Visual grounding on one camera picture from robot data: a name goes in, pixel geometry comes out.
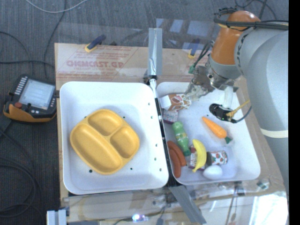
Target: white egg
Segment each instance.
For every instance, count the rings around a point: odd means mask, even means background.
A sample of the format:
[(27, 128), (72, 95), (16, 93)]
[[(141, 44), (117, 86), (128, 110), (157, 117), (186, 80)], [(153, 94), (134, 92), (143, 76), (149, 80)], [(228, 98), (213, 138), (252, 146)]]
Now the white egg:
[(219, 165), (208, 166), (203, 171), (203, 176), (210, 180), (219, 179), (220, 177), (222, 177), (222, 175), (223, 175), (223, 170)]

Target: white cable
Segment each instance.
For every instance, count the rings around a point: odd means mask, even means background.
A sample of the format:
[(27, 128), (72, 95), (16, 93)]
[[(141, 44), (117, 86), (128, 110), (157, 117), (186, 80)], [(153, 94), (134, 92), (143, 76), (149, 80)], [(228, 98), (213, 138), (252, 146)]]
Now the white cable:
[(44, 9), (38, 7), (37, 5), (33, 4), (33, 3), (30, 2), (29, 0), (26, 0), (26, 1), (27, 1), (28, 3), (30, 3), (32, 6), (36, 7), (37, 9), (39, 9), (39, 10), (41, 10), (41, 11), (43, 11), (43, 12), (46, 12), (46, 13), (63, 13), (63, 12), (70, 11), (70, 10), (72, 10), (73, 8), (75, 8), (75, 7), (79, 6), (80, 4), (83, 4), (84, 2), (87, 2), (87, 1), (89, 1), (89, 0), (83, 0), (83, 1), (81, 1), (80, 3), (76, 4), (75, 6), (70, 7), (70, 8), (68, 8), (68, 9), (66, 9), (66, 10), (62, 10), (62, 11), (47, 11), (47, 10), (44, 10)]

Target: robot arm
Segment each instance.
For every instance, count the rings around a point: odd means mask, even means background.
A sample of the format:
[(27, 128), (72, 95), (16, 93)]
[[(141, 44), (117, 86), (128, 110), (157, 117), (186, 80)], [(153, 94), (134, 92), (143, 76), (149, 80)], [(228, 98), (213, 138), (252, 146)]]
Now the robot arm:
[(227, 112), (235, 80), (241, 75), (246, 78), (251, 107), (282, 173), (288, 198), (288, 24), (260, 22), (246, 11), (230, 13), (205, 67), (195, 68), (186, 95), (195, 100), (214, 89), (224, 90), (220, 109)]

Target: gray floor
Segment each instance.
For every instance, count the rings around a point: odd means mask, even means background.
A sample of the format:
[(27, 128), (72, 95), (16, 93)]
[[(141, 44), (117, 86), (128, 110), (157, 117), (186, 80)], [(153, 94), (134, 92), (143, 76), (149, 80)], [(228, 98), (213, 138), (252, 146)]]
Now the gray floor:
[[(30, 1), (44, 10), (59, 11), (82, 0)], [(187, 48), (195, 37), (201, 37), (203, 45), (215, 39), (218, 33), (213, 18), (220, 8), (237, 6), (243, 9), (242, 6), (251, 2), (244, 9), (259, 16), (262, 1), (89, 0), (65, 13), (52, 14), (26, 0), (0, 0), (0, 105), (3, 106), (10, 86), (20, 74), (55, 81), (53, 44), (56, 42), (87, 44), (99, 33), (104, 33), (105, 45), (116, 42), (124, 46), (147, 46), (148, 28), (162, 27), (165, 48)], [(288, 21), (289, 0), (267, 0), (261, 20)], [(20, 60), (49, 64), (12, 62)], [(6, 129), (5, 134), (14, 140), (0, 134), (0, 224), (42, 224), (38, 210), (45, 218), (45, 211), (60, 207), (57, 121), (20, 124), (1, 113), (0, 129)], [(29, 167), (41, 191), (36, 189), (36, 195), (31, 194), (26, 200), (26, 195), (32, 191), (28, 176), (12, 166), (7, 167), (3, 157)], [(16, 203), (29, 203), (31, 198), (34, 198), (33, 206), (19, 216), (17, 213), (23, 211), (25, 205), (9, 213), (4, 211)]]

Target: screen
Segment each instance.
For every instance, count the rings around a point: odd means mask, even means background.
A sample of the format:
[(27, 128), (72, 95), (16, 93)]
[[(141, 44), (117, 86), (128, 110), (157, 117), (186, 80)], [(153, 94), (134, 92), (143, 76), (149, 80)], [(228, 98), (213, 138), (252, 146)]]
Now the screen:
[(54, 85), (29, 79), (19, 102), (25, 105), (30, 103), (33, 107), (47, 110), (54, 89)]

